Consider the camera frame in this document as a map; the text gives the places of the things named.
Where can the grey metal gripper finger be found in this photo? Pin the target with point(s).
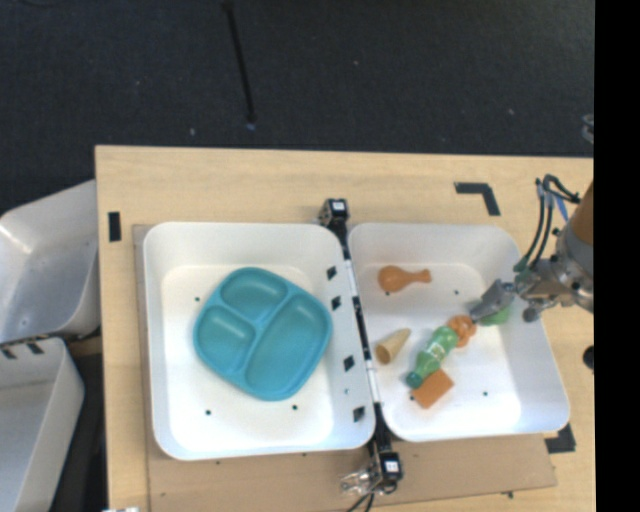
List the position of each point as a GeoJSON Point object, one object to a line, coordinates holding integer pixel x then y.
{"type": "Point", "coordinates": [484, 309]}
{"type": "Point", "coordinates": [501, 290]}

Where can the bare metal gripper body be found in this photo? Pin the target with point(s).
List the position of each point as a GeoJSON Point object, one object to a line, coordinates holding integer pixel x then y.
{"type": "Point", "coordinates": [555, 285]}

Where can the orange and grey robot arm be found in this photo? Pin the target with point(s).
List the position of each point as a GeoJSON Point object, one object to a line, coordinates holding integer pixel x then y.
{"type": "Point", "coordinates": [582, 230]}

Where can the light green round toy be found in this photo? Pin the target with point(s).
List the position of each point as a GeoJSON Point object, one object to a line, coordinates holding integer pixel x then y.
{"type": "Point", "coordinates": [497, 317]}

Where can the orange lumpy toy food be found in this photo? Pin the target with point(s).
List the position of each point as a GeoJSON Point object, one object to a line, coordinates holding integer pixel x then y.
{"type": "Point", "coordinates": [462, 331]}

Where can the green plastic bottle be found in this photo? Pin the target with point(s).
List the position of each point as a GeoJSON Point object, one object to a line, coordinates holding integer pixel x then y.
{"type": "Point", "coordinates": [434, 352]}

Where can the white plastic tray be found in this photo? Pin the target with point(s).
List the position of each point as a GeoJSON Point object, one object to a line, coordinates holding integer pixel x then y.
{"type": "Point", "coordinates": [505, 390]}
{"type": "Point", "coordinates": [260, 430]}

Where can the orange chicken drumstick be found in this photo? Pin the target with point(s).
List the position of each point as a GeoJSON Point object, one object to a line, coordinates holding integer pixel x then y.
{"type": "Point", "coordinates": [395, 279]}

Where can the orange square cracker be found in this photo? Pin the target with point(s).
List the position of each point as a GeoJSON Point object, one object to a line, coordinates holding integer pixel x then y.
{"type": "Point", "coordinates": [434, 391]}

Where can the tan ice cream cone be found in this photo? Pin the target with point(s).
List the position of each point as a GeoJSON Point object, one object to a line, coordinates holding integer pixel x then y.
{"type": "Point", "coordinates": [390, 346]}

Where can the thin black and white rod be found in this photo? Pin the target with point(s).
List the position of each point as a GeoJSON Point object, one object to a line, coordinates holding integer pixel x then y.
{"type": "Point", "coordinates": [358, 310]}

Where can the blue divided plate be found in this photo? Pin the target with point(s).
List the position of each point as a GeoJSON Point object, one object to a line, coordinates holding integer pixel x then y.
{"type": "Point", "coordinates": [265, 335]}

